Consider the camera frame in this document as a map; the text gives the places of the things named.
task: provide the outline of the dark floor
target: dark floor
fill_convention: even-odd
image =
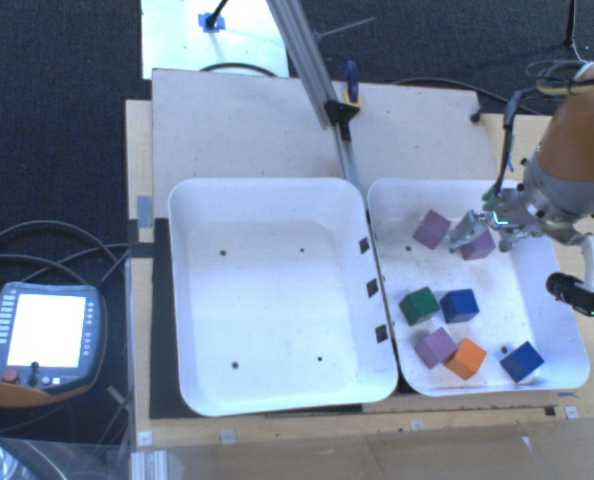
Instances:
[[[333,78],[342,78],[352,58],[365,81],[444,77],[509,97],[531,85],[530,62],[572,58],[562,46],[569,0],[302,1],[319,32],[376,18],[322,40]],[[140,0],[0,0],[0,231],[55,219],[106,243],[126,242],[123,104],[150,97],[141,79],[140,18]],[[594,60],[594,0],[579,0],[577,41],[581,55]],[[482,103],[502,109],[488,98]],[[0,244],[0,252],[56,259],[83,246],[33,233]],[[96,260],[81,269],[92,281],[108,266]],[[0,286],[20,275],[0,265]],[[111,336],[96,387],[48,409],[0,410],[0,434],[90,443],[121,435],[126,415],[120,410],[113,419],[119,404],[108,393],[109,386],[128,392],[119,275],[104,294]],[[37,417],[43,419],[30,421]]]

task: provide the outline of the white tray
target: white tray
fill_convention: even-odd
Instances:
[[[446,240],[430,250],[413,239],[428,210],[449,219],[454,228],[467,210],[481,208],[481,196],[492,183],[384,179],[368,195],[402,373],[425,395],[572,389],[589,374],[572,309],[546,291],[547,277],[559,270],[549,238],[526,239],[510,253],[497,249],[487,258],[471,261],[464,261],[458,251],[450,254]],[[450,290],[471,288],[480,313],[469,322],[447,325],[440,310],[431,320],[411,327],[398,304],[407,293],[424,286],[437,300]],[[429,370],[414,351],[417,341],[439,326],[456,342],[469,337],[488,352],[479,372],[467,381],[443,365]],[[527,340],[545,364],[515,384],[499,364],[505,356],[502,348],[511,352]]]
[[[205,416],[374,402],[397,383],[362,197],[193,179],[169,199],[179,380]]]

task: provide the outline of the blue clamp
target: blue clamp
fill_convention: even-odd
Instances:
[[[212,15],[212,12],[205,12],[204,14],[199,15],[199,26],[204,29],[204,32],[218,33],[220,30],[226,30],[226,21],[224,20],[223,16],[217,16],[217,20],[215,21],[215,26],[213,28],[210,28],[206,24],[206,20]]]
[[[355,107],[361,106],[359,98],[359,74],[357,64],[353,60],[346,62],[346,90],[344,91],[344,101],[347,105]]]

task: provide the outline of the cube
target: cube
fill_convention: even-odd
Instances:
[[[544,364],[544,359],[527,341],[501,360],[501,365],[515,382],[520,382]]]
[[[429,249],[434,249],[448,233],[450,221],[436,211],[430,210],[413,234],[413,238]]]
[[[460,247],[461,255],[468,260],[477,260],[485,258],[495,249],[495,241],[493,240],[490,230],[486,230],[477,240],[462,245]]]
[[[444,364],[450,371],[468,380],[477,373],[485,357],[483,348],[464,338],[457,346],[457,351]]]
[[[425,287],[406,295],[399,303],[399,308],[404,313],[406,320],[410,325],[423,322],[432,317],[439,311],[439,302],[430,291]]]
[[[456,350],[457,344],[443,327],[431,332],[415,345],[415,352],[428,368],[443,363]]]
[[[447,324],[467,322],[479,313],[472,290],[453,290],[439,301]]]

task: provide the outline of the orange cube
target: orange cube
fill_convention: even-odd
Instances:
[[[483,348],[464,338],[459,343],[457,352],[446,361],[445,365],[450,371],[467,380],[477,373],[484,357],[486,357],[486,351]]]

